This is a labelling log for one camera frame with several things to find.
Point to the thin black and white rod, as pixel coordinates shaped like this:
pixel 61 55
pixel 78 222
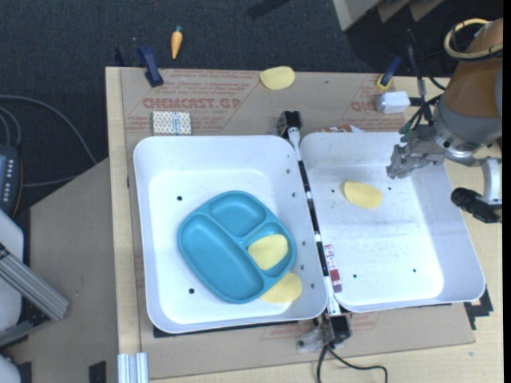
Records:
pixel 312 210

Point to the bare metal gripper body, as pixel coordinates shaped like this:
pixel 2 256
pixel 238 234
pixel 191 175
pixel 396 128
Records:
pixel 431 148

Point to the orange and white packet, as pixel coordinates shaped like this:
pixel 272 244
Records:
pixel 339 128

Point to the orange toy carrot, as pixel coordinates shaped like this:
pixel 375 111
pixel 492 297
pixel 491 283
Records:
pixel 176 44

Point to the blue divided plate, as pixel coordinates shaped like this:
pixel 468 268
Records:
pixel 217 245

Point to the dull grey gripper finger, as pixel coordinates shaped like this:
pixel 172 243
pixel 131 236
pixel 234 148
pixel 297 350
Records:
pixel 396 162
pixel 415 167

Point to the red and white small packet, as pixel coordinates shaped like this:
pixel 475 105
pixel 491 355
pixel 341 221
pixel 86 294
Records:
pixel 333 269

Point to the brown cardboard board red print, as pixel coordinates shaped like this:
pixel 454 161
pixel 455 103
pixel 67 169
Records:
pixel 239 106

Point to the patterned white flat packet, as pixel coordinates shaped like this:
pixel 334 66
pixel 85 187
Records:
pixel 171 123

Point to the white plastic tray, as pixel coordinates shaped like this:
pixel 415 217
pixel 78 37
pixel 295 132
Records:
pixel 171 230
pixel 391 249

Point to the white and grey small box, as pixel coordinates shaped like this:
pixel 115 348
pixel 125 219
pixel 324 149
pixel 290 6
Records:
pixel 393 102

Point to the yellow potato chip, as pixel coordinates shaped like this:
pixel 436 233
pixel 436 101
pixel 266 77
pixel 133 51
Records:
pixel 268 250
pixel 362 195
pixel 277 77
pixel 285 291

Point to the black cylinder on white bracket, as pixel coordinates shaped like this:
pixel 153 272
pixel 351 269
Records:
pixel 475 202

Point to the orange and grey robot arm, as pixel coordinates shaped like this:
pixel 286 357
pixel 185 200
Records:
pixel 473 82

